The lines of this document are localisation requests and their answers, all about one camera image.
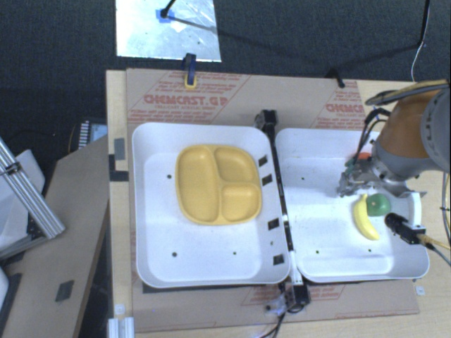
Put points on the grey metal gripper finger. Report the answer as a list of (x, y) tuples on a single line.
[(356, 188), (342, 188)]

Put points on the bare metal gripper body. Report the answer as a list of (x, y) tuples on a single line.
[(373, 176)]

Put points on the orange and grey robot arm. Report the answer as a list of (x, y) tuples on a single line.
[(408, 132)]

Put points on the orange carrot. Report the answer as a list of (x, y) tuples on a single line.
[(365, 155)]

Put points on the green round toy fruit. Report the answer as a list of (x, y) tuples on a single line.
[(380, 205)]

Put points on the yellow banana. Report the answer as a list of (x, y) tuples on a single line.
[(363, 218)]

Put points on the white plastic tray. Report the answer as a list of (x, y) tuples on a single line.
[(324, 231), (211, 252)]

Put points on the thin black and white rod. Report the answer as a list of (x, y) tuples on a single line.
[(282, 195)]

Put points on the yellow divided plate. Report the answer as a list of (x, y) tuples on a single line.
[(218, 185)]

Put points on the brown cardboard board red print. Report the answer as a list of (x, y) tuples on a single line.
[(218, 93)]

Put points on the black cylinder on white bracket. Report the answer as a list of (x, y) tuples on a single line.
[(401, 225)]

